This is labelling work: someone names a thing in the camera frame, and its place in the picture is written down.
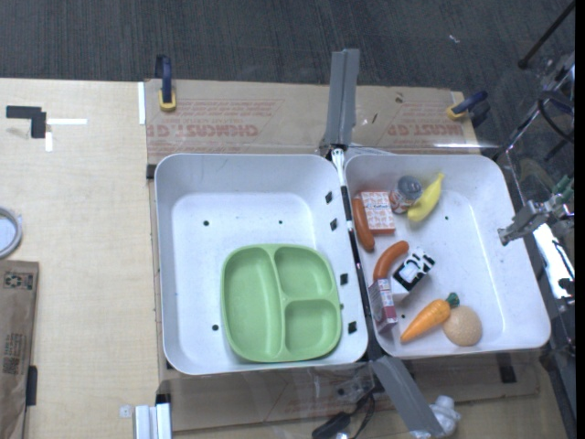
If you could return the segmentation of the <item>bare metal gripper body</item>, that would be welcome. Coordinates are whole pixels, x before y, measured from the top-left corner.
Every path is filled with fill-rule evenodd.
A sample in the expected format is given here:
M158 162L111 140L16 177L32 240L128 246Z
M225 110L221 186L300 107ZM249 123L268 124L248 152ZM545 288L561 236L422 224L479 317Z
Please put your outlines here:
M570 232L574 228L574 213L567 204L557 202L554 198L536 205L537 226L547 224L552 232Z

